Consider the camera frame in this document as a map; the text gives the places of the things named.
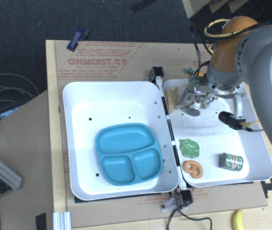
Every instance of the bread slice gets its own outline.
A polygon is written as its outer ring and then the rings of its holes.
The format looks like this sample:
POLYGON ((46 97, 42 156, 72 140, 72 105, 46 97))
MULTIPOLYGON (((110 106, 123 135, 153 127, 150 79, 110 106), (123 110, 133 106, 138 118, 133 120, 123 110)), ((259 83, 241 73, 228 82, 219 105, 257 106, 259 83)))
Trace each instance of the bread slice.
POLYGON ((166 103, 169 113, 172 113, 178 104, 178 87, 173 87, 166 93, 166 103))

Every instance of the dark floor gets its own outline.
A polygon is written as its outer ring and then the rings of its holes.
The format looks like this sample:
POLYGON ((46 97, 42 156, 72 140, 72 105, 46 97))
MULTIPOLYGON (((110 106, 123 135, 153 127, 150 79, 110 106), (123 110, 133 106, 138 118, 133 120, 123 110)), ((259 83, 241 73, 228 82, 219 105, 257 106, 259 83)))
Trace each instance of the dark floor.
MULTIPOLYGON (((236 15, 272 19, 272 0, 251 0, 235 14, 227 5, 215 14, 205 6, 190 20, 182 0, 0 0, 0 74, 20 74, 42 92, 47 89, 46 39, 69 40, 81 26, 90 29, 92 41, 191 43, 191 23, 202 32, 208 22, 236 15)), ((13 76, 0 77, 0 84, 31 91, 13 76)))

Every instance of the can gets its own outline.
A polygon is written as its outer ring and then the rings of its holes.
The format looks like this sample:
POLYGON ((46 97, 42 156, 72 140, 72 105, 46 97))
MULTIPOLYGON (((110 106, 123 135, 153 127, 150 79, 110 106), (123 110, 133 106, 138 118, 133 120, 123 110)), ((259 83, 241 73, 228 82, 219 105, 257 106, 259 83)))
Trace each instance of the can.
POLYGON ((219 158, 219 166, 224 169, 232 171, 240 171, 243 165, 243 158, 241 156, 222 153, 219 158))

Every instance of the green leaf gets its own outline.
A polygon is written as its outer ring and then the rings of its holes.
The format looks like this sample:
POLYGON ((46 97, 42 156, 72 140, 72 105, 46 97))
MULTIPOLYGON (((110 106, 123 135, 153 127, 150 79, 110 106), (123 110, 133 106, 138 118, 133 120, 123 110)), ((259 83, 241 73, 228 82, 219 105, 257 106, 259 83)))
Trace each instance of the green leaf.
POLYGON ((180 143, 180 150, 182 151, 182 154, 184 157, 193 159, 199 156, 200 147, 198 143, 196 143, 195 141, 190 139, 185 139, 185 140, 180 139, 179 143, 180 143))

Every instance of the blue clamp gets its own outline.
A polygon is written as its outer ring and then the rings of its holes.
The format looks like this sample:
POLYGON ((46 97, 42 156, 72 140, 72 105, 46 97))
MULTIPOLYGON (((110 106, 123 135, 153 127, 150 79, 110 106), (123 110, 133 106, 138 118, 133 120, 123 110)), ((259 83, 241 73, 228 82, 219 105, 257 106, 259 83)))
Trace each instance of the blue clamp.
POLYGON ((73 39, 70 41, 69 45, 67 46, 67 49, 74 52, 78 46, 77 42, 83 37, 84 34, 86 39, 89 35, 89 32, 90 32, 89 29, 84 30, 83 28, 78 27, 73 39))

